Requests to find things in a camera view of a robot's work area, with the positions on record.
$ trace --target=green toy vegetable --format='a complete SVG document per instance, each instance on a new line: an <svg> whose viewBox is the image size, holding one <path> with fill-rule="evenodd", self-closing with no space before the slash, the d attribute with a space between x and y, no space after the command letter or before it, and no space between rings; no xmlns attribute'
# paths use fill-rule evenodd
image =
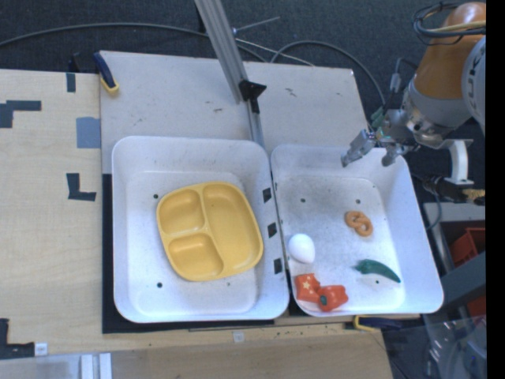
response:
<svg viewBox="0 0 505 379"><path fill-rule="evenodd" d="M393 272L393 270L381 262L374 260L361 260L354 269L358 270L362 274L378 274L394 280L395 282L402 282L400 278Z"/></svg>

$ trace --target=white egg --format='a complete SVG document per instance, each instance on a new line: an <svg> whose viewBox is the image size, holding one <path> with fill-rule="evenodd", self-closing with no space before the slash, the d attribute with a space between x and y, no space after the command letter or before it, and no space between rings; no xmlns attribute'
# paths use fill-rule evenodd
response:
<svg viewBox="0 0 505 379"><path fill-rule="evenodd" d="M311 264L316 258L316 248L310 236L303 233L293 235L287 243L290 256L296 261Z"/></svg>

